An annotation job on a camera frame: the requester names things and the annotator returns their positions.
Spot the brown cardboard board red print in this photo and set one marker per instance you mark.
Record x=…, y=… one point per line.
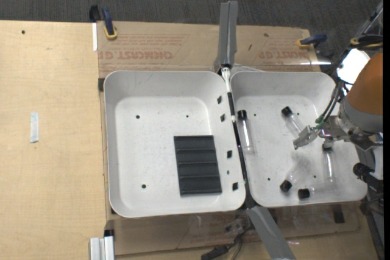
x=170, y=48

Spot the black ribbed rectangular holder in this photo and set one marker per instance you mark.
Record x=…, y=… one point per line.
x=198, y=166

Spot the white plastic tray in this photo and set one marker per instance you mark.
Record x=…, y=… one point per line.
x=274, y=143
x=152, y=146

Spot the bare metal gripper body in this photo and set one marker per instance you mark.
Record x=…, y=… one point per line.
x=336, y=128

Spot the clear plastic tube black cap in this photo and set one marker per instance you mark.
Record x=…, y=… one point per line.
x=292, y=120
x=328, y=161
x=245, y=131
x=292, y=178
x=317, y=190

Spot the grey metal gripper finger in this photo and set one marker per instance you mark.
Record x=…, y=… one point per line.
x=308, y=131
x=301, y=141

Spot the thin black and white rod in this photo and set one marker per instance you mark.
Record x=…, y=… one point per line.
x=232, y=106

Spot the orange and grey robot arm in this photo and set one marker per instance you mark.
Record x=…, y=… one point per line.
x=367, y=85

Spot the black cylinder on white bracket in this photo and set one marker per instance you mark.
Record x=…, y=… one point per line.
x=370, y=175

